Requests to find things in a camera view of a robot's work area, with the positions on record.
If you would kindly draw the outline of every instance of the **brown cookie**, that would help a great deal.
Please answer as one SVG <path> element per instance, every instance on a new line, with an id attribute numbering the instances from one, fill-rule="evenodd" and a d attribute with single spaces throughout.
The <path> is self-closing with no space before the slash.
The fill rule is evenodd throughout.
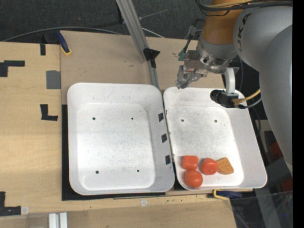
<path id="1" fill-rule="evenodd" d="M 222 159 L 217 160 L 218 163 L 218 172 L 223 175 L 232 174 L 234 172 L 234 169 L 232 165 L 230 164 L 227 157 L 224 157 Z"/>

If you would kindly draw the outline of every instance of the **table surface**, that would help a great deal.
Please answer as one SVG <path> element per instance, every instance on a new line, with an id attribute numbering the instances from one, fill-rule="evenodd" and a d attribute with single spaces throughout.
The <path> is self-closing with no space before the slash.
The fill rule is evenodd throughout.
<path id="1" fill-rule="evenodd" d="M 147 64 L 140 61 L 130 36 L 68 31 L 63 35 L 73 51 L 69 57 L 58 45 L 46 45 L 46 55 L 41 56 L 39 44 L 0 42 L 0 62 L 26 63 L 9 67 L 8 77 L 0 77 L 0 190 L 6 192 L 5 206 L 27 206 L 30 213 L 140 207 L 140 198 L 61 201 L 61 105 L 68 87 L 76 82 L 150 83 Z M 148 38 L 148 43 L 161 51 L 156 59 L 160 88 L 174 86 L 176 55 L 185 40 Z M 62 90 L 46 88 L 49 70 L 61 71 Z M 223 82 L 220 75 L 210 74 L 193 86 L 221 88 Z M 48 104 L 48 114 L 58 115 L 58 121 L 41 120 L 40 104 Z M 167 195 L 170 198 L 145 199 L 148 206 L 156 207 L 181 203 L 208 207 L 209 202 L 217 202 L 203 192 L 169 191 Z M 234 220 L 231 212 L 226 215 L 230 218 Z"/>

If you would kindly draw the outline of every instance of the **toy tomato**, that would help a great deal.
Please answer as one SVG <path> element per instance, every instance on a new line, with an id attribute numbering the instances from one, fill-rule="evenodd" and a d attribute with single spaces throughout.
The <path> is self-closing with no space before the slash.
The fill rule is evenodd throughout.
<path id="1" fill-rule="evenodd" d="M 201 172 L 205 175 L 213 175 L 219 169 L 218 163 L 211 158 L 206 158 L 201 165 Z"/>
<path id="2" fill-rule="evenodd" d="M 196 170 L 198 167 L 199 159 L 195 155 L 185 155 L 182 158 L 181 167 L 186 170 Z"/>
<path id="3" fill-rule="evenodd" d="M 196 170 L 187 171 L 185 183 L 192 188 L 198 188 L 203 183 L 203 176 Z"/>

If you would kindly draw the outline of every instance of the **white tray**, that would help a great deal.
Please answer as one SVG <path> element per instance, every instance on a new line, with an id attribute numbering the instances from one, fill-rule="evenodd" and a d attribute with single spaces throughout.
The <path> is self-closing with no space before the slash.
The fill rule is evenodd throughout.
<path id="1" fill-rule="evenodd" d="M 164 103 L 171 148 L 179 183 L 188 190 L 261 188 L 267 175 L 248 110 L 224 108 L 213 102 L 214 89 L 168 88 Z M 199 188 L 184 182 L 184 155 L 196 155 L 199 168 L 204 158 L 228 157 L 234 173 L 203 175 Z"/>
<path id="2" fill-rule="evenodd" d="M 77 83 L 69 88 L 67 103 L 69 180 L 75 192 L 165 192 L 173 186 L 162 95 L 156 87 Z"/>

